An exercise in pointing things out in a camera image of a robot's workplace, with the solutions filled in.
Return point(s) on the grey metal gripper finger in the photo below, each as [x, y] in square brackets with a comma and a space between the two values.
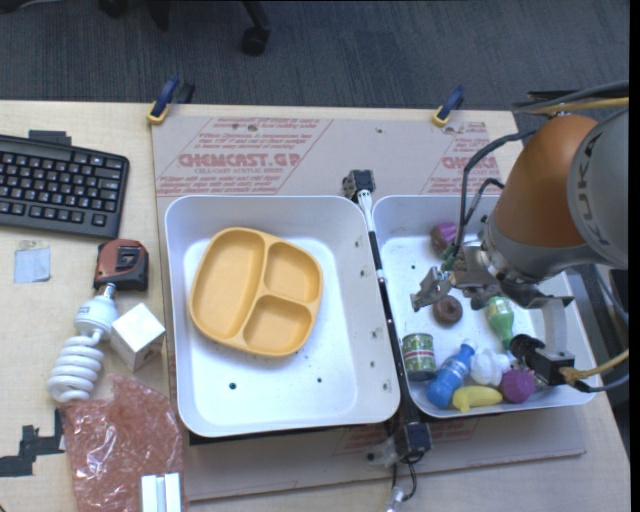
[481, 300]
[429, 290]

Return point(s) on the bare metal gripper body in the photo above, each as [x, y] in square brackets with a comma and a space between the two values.
[475, 270]

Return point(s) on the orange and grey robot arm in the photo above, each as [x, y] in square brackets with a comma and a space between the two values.
[540, 190]

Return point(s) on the brown doughnut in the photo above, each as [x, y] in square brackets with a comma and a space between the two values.
[447, 311]

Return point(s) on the green bottle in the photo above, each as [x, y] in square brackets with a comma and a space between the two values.
[502, 320]

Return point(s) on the white plastic tray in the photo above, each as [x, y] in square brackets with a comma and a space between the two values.
[415, 255]
[280, 390]

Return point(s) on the thin black and white rod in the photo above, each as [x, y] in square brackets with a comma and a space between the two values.
[385, 300]

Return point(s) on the purple toy grapes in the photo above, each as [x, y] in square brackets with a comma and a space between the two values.
[442, 236]
[517, 386]

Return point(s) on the green can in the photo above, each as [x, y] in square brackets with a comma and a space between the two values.
[419, 356]

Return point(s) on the white toy garlic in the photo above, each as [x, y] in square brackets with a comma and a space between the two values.
[486, 369]

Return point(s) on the blue bottle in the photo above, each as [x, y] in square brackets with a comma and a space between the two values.
[447, 380]

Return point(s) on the yellow banana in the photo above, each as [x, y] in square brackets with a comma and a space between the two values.
[477, 397]

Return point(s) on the brown cardboard board, red print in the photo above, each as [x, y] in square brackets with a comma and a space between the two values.
[300, 155]

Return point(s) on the yellow divided plate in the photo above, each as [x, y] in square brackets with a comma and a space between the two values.
[227, 285]

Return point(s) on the silver metal cube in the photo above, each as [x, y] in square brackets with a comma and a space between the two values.
[136, 335]

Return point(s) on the black chair base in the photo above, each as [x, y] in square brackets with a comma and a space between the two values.
[255, 39]

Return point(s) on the red and black tape measure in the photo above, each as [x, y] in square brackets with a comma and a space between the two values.
[122, 265]

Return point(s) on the white plastic blocks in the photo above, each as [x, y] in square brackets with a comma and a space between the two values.
[160, 492]

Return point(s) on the pink bubble wrap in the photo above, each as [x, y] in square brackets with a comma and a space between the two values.
[120, 445]

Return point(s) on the white spiral light bulb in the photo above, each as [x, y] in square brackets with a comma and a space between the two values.
[75, 365]

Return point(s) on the black keyboard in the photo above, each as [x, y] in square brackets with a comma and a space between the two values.
[55, 187]

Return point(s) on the black cylinder on white bracket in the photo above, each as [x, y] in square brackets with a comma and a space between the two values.
[547, 362]

